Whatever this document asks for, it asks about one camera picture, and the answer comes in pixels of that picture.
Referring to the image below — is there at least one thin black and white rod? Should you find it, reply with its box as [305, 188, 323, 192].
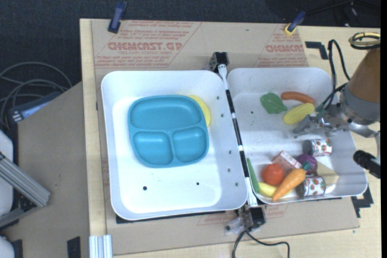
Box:
[217, 64, 258, 207]

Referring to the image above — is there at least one white plastic tray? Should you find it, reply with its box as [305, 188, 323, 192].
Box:
[226, 66, 369, 206]
[100, 69, 250, 221]

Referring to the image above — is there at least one strawberry print small can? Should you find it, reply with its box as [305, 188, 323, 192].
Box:
[295, 175, 327, 198]
[302, 138, 334, 158]

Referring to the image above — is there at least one purple eggplant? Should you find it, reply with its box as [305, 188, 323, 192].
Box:
[295, 153, 318, 175]

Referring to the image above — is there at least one yellow banana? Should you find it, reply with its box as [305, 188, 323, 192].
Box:
[257, 181, 293, 198]

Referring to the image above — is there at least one blue divided plate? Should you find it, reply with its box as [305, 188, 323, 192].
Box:
[127, 94, 210, 169]

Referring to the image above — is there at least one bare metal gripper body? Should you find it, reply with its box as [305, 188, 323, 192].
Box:
[313, 103, 379, 138]

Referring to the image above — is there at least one brown cardboard board red print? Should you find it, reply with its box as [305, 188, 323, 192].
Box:
[90, 19, 361, 255]

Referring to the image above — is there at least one black cylinder on white bracket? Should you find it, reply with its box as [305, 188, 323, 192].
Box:
[353, 129, 381, 179]

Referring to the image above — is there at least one green pea pod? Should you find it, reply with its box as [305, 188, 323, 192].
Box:
[246, 157, 262, 195]

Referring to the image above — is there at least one red-orange tomato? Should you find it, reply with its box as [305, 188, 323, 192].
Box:
[261, 163, 285, 187]

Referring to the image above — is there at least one green lettuce leaf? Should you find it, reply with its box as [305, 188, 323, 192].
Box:
[259, 92, 288, 115]

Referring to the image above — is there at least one beige wedge slice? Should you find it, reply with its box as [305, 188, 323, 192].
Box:
[315, 159, 341, 185]

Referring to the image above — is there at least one pink small carton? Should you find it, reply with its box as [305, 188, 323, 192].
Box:
[272, 150, 303, 172]

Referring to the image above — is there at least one yellow corn cob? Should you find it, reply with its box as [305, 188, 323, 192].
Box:
[282, 102, 316, 126]

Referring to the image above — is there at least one orange carrot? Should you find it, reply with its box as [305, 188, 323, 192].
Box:
[272, 161, 313, 203]

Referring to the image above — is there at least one yellow round disc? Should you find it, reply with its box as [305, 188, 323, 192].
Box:
[177, 94, 212, 128]

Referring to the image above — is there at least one orange sausage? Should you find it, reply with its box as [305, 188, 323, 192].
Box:
[280, 91, 316, 105]

